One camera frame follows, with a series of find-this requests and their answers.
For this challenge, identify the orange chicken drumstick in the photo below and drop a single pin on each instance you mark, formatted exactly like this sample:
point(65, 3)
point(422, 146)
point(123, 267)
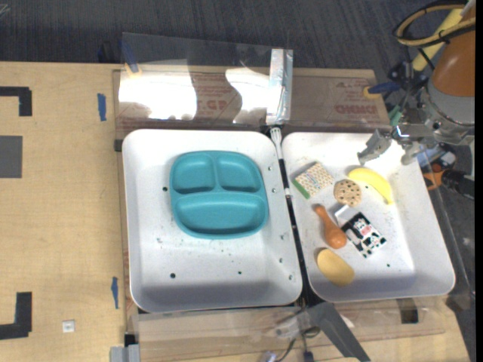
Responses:
point(332, 232)

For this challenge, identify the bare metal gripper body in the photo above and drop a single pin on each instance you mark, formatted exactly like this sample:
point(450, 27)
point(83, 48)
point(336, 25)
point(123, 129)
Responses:
point(434, 131)

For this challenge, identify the yellow bread piece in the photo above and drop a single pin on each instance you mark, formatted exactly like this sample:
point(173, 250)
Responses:
point(335, 268)

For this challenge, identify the yellow banana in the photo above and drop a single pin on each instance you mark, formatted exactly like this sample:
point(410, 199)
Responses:
point(373, 181)

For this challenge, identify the small white square block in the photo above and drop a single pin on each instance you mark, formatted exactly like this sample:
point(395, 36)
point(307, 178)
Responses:
point(68, 326)

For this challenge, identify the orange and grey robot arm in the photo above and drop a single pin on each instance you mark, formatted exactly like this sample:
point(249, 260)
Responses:
point(454, 70)

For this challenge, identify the white plastic tray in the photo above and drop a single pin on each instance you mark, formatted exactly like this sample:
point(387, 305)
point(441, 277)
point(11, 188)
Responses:
point(407, 247)
point(211, 270)

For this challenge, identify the black cylinder on white bracket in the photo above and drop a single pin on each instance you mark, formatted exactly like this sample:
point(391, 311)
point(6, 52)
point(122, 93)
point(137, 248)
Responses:
point(458, 182)

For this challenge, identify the tan chocolate chip biscuit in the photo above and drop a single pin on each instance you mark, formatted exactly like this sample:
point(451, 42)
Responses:
point(347, 193)

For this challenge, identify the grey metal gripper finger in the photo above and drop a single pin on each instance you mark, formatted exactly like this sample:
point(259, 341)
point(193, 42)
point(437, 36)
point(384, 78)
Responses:
point(410, 151)
point(375, 145)

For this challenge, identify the green and white packet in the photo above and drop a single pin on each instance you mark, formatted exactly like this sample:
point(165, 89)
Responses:
point(313, 179)

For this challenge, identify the blue divided plate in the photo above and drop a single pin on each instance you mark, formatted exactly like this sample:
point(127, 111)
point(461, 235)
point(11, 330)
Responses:
point(219, 209)

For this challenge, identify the cow print milk carton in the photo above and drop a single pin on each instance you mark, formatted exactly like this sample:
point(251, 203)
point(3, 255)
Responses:
point(364, 234)

